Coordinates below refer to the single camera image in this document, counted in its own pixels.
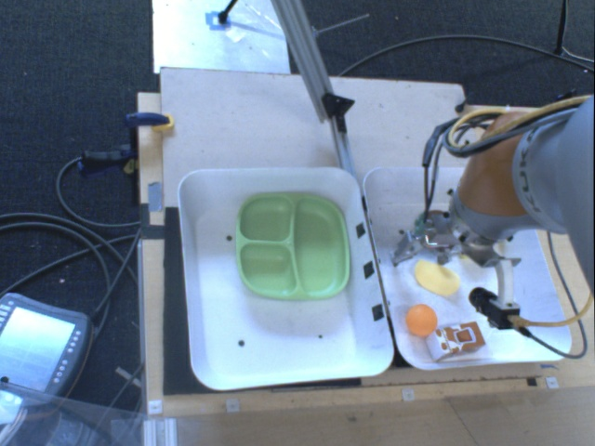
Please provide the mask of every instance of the black carpet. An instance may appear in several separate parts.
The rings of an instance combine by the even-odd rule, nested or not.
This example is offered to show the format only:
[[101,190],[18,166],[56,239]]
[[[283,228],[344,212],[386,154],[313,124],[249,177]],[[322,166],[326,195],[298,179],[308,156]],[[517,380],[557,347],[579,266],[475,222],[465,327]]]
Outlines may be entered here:
[[[510,39],[553,50],[562,0],[304,0],[323,29],[328,71],[397,43],[448,34]],[[565,46],[593,58],[594,0],[570,0]],[[526,49],[473,40],[440,40],[396,49],[352,75],[462,84],[474,104],[543,105],[575,90],[593,92],[593,76],[568,62]],[[19,212],[65,216],[54,192],[60,168],[84,150],[128,142],[124,115],[140,91],[157,91],[152,73],[152,0],[0,0],[0,216]],[[138,219],[134,178],[119,171],[82,180],[69,173],[64,195],[76,212],[111,223]],[[134,230],[98,230],[106,238]],[[0,290],[80,248],[45,230],[0,231]],[[126,253],[128,246],[119,246]],[[117,264],[110,260],[112,276]],[[91,312],[105,292],[90,256],[28,282],[22,294]],[[72,396],[109,404],[124,384],[116,367],[139,365],[138,293],[128,276],[112,298],[105,329]],[[133,408],[129,388],[117,402]]]

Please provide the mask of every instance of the divided green plate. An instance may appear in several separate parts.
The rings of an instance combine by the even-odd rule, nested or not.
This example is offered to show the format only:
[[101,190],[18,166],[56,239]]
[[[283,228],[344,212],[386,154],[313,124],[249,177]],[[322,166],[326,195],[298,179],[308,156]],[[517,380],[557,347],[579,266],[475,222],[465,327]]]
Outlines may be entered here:
[[240,209],[236,258],[244,284],[275,299],[326,299],[350,277],[345,218],[308,193],[261,193]]

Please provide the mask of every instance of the orange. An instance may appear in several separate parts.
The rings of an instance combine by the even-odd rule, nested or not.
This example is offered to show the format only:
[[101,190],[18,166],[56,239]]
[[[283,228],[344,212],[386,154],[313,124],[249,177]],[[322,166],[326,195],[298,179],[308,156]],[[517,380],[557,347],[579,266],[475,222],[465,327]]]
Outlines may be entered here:
[[405,323],[411,334],[427,337],[438,326],[438,317],[430,306],[416,304],[407,311]]

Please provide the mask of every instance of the device screen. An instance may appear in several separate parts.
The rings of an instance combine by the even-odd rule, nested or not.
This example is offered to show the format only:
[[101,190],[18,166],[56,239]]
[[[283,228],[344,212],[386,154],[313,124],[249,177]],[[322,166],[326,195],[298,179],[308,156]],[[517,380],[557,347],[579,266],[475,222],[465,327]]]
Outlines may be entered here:
[[75,324],[15,308],[0,335],[0,376],[45,391]]

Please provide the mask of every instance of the yellow clamp pad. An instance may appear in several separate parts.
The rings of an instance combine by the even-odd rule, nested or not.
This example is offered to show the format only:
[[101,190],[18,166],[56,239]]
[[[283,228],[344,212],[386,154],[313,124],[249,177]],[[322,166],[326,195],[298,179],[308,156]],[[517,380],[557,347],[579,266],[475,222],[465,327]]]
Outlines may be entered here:
[[154,130],[155,132],[165,132],[168,130],[174,130],[174,118],[172,117],[171,114],[164,114],[164,116],[169,119],[169,122],[167,124],[161,124],[161,125],[154,125],[152,127],[152,130]]

